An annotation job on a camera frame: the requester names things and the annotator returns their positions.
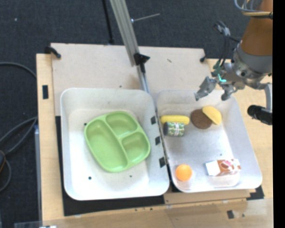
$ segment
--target green can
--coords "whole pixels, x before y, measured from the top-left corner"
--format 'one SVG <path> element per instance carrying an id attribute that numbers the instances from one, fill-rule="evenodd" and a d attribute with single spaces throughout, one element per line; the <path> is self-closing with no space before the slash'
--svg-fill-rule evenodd
<path id="1" fill-rule="evenodd" d="M 163 134 L 166 136 L 182 137 L 185 134 L 185 124 L 165 122 L 163 125 Z"/>

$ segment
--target brown disc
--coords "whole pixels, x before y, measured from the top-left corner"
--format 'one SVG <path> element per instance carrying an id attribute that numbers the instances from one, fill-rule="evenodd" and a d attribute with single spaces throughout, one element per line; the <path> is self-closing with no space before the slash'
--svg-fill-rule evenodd
<path id="1" fill-rule="evenodd" d="M 212 121 L 202 111 L 202 109 L 194 110 L 191 113 L 191 121 L 197 128 L 207 129 L 211 126 Z"/>

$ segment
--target green divided plate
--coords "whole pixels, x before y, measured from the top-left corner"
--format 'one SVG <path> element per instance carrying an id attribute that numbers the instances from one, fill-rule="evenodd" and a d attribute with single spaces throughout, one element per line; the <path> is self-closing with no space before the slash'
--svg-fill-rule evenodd
<path id="1" fill-rule="evenodd" d="M 150 142 L 139 123 L 127 112 L 99 116 L 85 126 L 85 140 L 99 165 L 120 172 L 150 154 Z"/>

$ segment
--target orange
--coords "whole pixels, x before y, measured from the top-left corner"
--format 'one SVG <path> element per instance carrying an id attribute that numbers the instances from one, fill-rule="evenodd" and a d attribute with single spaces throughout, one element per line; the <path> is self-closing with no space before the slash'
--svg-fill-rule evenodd
<path id="1" fill-rule="evenodd" d="M 192 176 L 192 169 L 189 165 L 181 164 L 176 168 L 175 175 L 180 181 L 188 181 Z"/>

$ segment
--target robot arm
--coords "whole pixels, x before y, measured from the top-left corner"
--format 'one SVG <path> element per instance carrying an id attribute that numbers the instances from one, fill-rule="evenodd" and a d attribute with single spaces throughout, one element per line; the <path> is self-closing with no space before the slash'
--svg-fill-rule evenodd
<path id="1" fill-rule="evenodd" d="M 225 62 L 226 50 L 231 38 L 230 31 L 220 21 L 215 25 L 215 29 L 224 36 L 225 49 L 222 57 L 213 67 L 212 78 L 205 78 L 200 85 L 200 90 L 195 93 L 195 98 L 199 100 L 207 96 L 217 84 L 225 91 L 221 97 L 222 100 L 229 99 L 231 94 L 239 89 L 244 89 L 245 86 L 265 90 L 267 102 L 271 103 L 267 104 L 266 108 L 261 107 L 261 110 L 258 108 L 257 111 L 255 107 L 252 107 L 248 113 L 266 124 L 272 124 L 272 84 L 261 83 L 261 80 L 266 75 L 272 74 L 273 0 L 261 0 L 256 9 L 253 9 L 256 1 L 245 0 L 244 5 L 240 7 L 237 4 L 238 0 L 235 0 L 235 5 L 243 15 L 249 16 L 250 20 L 241 41 L 238 42 L 234 50 L 231 63 Z M 266 111 L 266 120 L 260 117 L 264 110 Z"/>

